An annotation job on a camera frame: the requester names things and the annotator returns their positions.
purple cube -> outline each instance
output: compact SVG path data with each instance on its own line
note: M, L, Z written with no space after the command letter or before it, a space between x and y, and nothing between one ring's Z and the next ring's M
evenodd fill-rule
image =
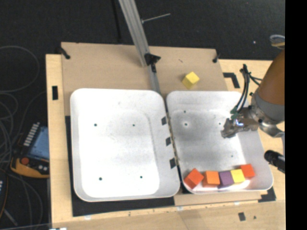
M219 176L221 181L219 187L230 186L235 183L230 171L219 172Z

toy block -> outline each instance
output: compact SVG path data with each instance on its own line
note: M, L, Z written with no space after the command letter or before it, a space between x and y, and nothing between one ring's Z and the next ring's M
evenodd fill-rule
M219 188L230 186L235 183L230 171L219 172L219 176L221 181L221 184L218 186Z
M255 172L253 166L249 164L244 164L240 166L245 178L251 178L255 176Z
M202 181L203 187L216 187L221 183L217 171L206 171L202 175L204 177Z
M184 183L191 189L196 187L203 180L203 175L195 168L184 178Z
M182 83L188 89L191 89L199 80L200 78L192 71L184 77L184 79L182 80Z
M234 179L235 184L239 184L245 181L244 174L241 169L231 170L232 179Z

empty white tray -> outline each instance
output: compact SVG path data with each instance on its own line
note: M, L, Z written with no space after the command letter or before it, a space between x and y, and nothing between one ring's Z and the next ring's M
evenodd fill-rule
M163 98L153 91L71 95L73 183L84 201L173 196L180 186Z
M167 96L170 124L183 178L193 168L201 173L206 170L226 171L251 163L255 170L256 176L251 180L228 188L204 188L200 183L191 189L185 185L194 194L261 191L268 190L273 184L257 131L240 132L233 138L223 138L221 135L225 120L230 118L230 110L240 96L238 92L214 91L175 91Z

yellow block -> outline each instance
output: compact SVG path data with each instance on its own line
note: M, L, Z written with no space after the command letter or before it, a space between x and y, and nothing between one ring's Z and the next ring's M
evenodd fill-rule
M192 71L190 72L188 75L186 75L184 77L184 79L182 80L182 83L188 88L192 88L198 81L200 80L200 78Z
M234 179L234 183L241 183L245 181L245 177L243 171L241 169L231 170L230 171L232 178Z

orange cube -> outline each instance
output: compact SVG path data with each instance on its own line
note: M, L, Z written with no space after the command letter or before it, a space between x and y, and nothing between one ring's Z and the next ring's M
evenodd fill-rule
M253 166L249 164L244 164L240 166L240 169L243 171L245 178L251 178L255 176L255 172Z
M203 175L195 168L184 178L184 183L191 189L196 187L203 180Z
M216 187L221 183L218 171L206 171L203 176L203 187Z

